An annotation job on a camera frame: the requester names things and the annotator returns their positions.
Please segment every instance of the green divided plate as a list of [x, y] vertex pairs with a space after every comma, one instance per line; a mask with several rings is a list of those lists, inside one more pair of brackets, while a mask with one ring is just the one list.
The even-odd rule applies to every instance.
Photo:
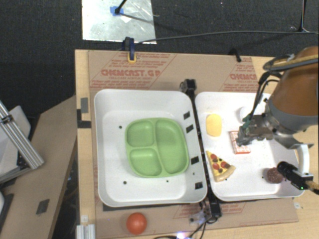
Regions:
[[172, 119], [139, 119], [125, 131], [126, 152], [132, 170], [149, 178], [180, 174], [189, 164], [186, 140]]

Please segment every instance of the silver metal sheet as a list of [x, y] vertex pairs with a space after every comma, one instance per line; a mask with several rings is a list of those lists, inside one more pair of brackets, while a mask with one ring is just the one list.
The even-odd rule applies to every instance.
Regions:
[[82, 29], [84, 40], [122, 42], [126, 36], [135, 42], [155, 39], [151, 0], [127, 0], [121, 15], [112, 7], [122, 0], [82, 0]]

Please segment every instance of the yellow sponge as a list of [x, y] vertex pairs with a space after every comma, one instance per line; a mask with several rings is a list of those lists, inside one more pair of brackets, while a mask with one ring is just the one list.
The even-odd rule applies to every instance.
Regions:
[[221, 135], [221, 116], [210, 114], [206, 118], [206, 131], [211, 136]]

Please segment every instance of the red ball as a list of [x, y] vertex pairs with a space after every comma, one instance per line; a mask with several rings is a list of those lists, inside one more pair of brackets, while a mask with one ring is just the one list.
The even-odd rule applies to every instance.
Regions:
[[147, 220], [141, 213], [133, 213], [126, 220], [126, 227], [130, 233], [139, 235], [144, 232], [147, 226]]

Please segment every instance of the toy pizza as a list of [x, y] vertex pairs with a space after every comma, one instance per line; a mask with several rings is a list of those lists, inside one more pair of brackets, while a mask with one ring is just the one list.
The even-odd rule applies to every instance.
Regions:
[[227, 179], [235, 171], [235, 166], [228, 164], [226, 161], [222, 160], [220, 157], [217, 157], [208, 150], [206, 153], [213, 170], [215, 182], [220, 182]]

